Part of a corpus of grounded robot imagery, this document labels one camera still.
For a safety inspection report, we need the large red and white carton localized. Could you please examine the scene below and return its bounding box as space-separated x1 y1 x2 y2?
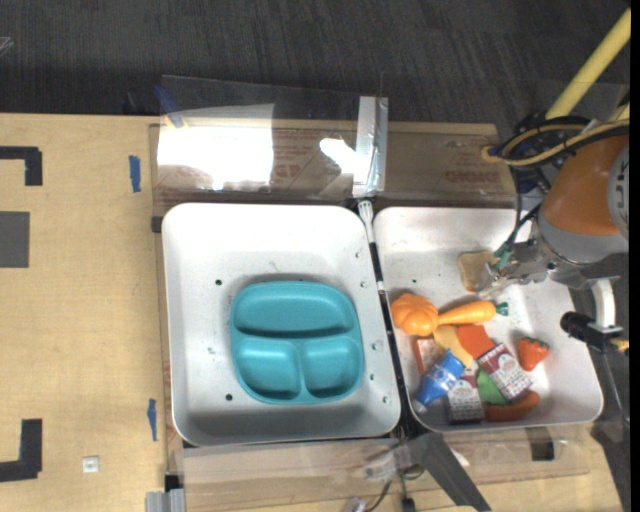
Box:
476 342 533 401

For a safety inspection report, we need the blue bottle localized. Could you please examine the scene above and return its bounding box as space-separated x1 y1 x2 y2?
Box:
411 349 467 414

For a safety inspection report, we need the brown sausage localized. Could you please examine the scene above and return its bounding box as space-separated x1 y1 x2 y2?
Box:
484 389 542 423

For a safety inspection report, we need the small orange carton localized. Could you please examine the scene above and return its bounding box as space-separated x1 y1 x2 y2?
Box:
413 337 447 376

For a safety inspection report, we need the orange carrot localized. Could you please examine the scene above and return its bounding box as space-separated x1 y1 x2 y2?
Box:
437 299 510 328

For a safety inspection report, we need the yellow banana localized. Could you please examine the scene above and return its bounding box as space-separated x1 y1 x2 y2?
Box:
433 324 475 370

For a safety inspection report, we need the tan bread slice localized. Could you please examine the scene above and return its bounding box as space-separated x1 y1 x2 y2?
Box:
457 249 496 293

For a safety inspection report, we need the orange wedge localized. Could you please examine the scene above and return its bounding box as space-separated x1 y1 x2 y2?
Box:
456 323 497 360

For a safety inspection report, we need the black cylinder on white bracket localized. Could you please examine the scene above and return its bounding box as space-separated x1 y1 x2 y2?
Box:
560 278 625 352

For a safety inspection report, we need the green toy vegetable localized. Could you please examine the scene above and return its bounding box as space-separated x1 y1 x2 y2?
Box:
474 368 509 406

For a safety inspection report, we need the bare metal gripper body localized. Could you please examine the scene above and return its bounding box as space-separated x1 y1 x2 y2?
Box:
495 240 627 292

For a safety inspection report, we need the teal divided plate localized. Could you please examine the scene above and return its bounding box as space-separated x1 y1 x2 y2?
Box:
228 280 366 407

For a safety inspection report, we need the white plastic tray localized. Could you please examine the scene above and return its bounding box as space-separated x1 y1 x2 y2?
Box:
160 201 403 448
372 205 605 434

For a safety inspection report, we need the orange pumpkin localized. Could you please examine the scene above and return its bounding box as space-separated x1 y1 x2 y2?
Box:
390 292 440 338

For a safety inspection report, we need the red strawberry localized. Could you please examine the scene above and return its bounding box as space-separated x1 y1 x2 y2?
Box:
516 336 551 373

